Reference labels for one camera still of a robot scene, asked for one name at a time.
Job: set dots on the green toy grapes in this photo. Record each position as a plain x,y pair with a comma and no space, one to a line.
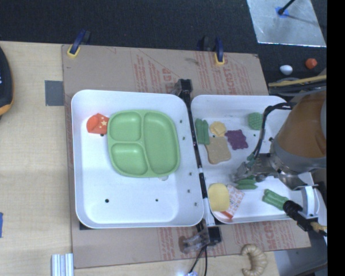
255,121

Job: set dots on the yellow toy biscuit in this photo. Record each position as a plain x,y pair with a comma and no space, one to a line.
217,128

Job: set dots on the green toy asparagus bundle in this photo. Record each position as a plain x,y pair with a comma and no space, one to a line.
202,131
274,199

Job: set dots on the green divided plate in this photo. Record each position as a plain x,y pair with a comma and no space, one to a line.
158,142

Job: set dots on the purple toy grapes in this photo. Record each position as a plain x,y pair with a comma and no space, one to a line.
237,139

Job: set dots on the brown cardboard board red print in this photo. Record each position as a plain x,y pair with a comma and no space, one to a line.
109,68

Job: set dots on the white plastic tray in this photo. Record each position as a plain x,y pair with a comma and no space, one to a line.
132,203
256,208

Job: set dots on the yellow toy sponge cake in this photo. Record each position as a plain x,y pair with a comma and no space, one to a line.
218,197

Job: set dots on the green toy pea pod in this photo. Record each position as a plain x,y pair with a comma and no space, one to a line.
247,185

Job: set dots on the white toy egg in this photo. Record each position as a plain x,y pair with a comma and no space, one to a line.
286,69

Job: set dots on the black cylinder on white bracket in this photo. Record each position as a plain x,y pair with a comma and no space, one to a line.
309,200

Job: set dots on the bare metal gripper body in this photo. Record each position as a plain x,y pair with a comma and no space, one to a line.
268,167

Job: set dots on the red packet with yellow stars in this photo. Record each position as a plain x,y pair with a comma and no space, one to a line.
96,124

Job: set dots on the tan toy croissant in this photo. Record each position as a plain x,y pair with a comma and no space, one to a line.
258,260

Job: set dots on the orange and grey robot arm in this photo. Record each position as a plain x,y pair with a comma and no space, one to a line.
300,125

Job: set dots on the orange and white packet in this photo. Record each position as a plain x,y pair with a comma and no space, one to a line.
236,200

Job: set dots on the thin black and white rod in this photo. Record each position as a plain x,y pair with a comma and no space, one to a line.
201,180

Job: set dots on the orange toy pizza slice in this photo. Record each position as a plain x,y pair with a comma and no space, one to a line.
222,214

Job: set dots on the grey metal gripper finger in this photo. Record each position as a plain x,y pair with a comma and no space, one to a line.
238,178
243,167

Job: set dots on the brown toy bread slice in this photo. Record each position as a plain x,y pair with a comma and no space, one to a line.
218,151

